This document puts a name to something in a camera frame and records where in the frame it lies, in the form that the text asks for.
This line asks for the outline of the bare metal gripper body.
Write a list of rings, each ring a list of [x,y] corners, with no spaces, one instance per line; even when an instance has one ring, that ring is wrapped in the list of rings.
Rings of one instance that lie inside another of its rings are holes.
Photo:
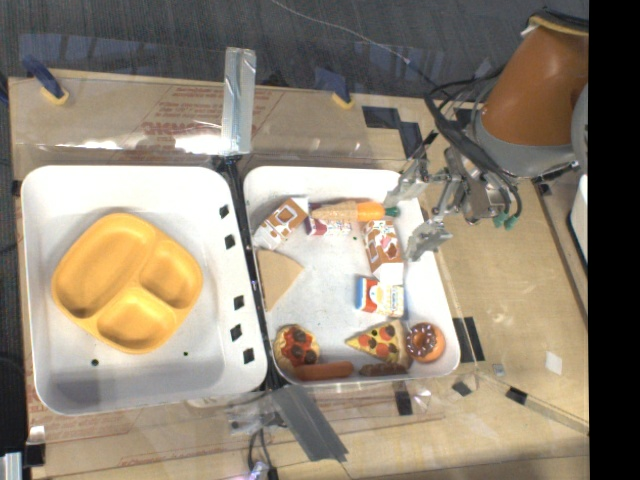
[[[483,170],[454,147],[445,150],[445,167],[439,172],[444,188],[433,215],[441,220],[461,214],[467,223],[489,219],[506,224],[516,208],[511,187],[497,174]]]

